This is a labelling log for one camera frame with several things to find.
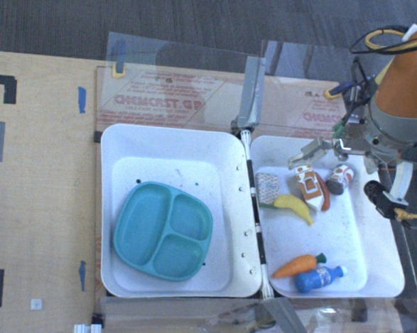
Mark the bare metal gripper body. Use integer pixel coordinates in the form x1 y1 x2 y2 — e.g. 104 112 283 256
330 125 417 178

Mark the white and orange carton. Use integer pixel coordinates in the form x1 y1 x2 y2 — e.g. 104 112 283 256
292 163 327 212

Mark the red and white can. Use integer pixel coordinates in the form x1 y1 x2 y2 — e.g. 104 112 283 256
324 162 356 197

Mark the brown sausage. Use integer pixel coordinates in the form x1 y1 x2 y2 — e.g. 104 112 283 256
312 172 333 212

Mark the yellow banana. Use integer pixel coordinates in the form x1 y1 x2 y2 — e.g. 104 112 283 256
271 192 317 226

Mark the white patterned packet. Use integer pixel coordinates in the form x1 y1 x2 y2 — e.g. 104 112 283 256
253 171 282 207

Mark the white plastic tray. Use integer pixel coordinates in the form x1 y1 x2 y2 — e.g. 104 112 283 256
89 121 273 308
239 134 416 307

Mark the orange carrot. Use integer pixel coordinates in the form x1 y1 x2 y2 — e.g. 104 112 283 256
271 249 327 283

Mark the blue bottle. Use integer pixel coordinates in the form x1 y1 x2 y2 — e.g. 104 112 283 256
293 262 349 297

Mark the brown cardboard board red print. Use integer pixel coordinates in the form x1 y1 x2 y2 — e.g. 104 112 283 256
78 63 417 333

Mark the teal divided plate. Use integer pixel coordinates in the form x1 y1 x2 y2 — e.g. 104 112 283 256
110 179 217 284

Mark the black cylinder on white bracket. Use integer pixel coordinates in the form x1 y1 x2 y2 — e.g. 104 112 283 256
361 157 415 222

